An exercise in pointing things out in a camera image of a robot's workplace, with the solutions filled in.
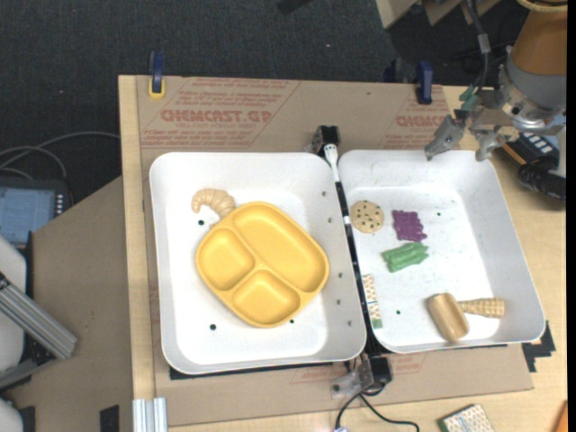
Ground brown cardboard board red print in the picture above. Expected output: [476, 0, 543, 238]
[134, 75, 536, 428]

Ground tan toy croissant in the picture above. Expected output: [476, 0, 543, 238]
[191, 188, 237, 221]

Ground flat patterned packet green edge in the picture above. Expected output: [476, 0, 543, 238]
[437, 403, 492, 432]

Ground green toy asparagus bundle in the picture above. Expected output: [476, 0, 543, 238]
[381, 241, 430, 274]

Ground yellow divided plate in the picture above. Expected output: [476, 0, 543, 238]
[194, 201, 331, 329]

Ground purple toy grapes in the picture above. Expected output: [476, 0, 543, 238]
[391, 209, 429, 244]

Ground tan toy ice cream cone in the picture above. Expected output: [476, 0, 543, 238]
[455, 297, 506, 320]

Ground white plastic tray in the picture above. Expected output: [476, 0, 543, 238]
[148, 150, 368, 375]
[337, 148, 547, 356]

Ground small patterned carton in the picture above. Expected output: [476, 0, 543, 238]
[360, 273, 384, 330]

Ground thin black and white rod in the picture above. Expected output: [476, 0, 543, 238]
[323, 143, 375, 360]

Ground tan toy bread roll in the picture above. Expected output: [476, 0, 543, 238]
[427, 292, 471, 343]

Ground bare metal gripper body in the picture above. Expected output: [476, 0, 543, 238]
[465, 89, 567, 143]

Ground tan chocolate chip biscuit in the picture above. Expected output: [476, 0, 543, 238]
[350, 199, 386, 234]

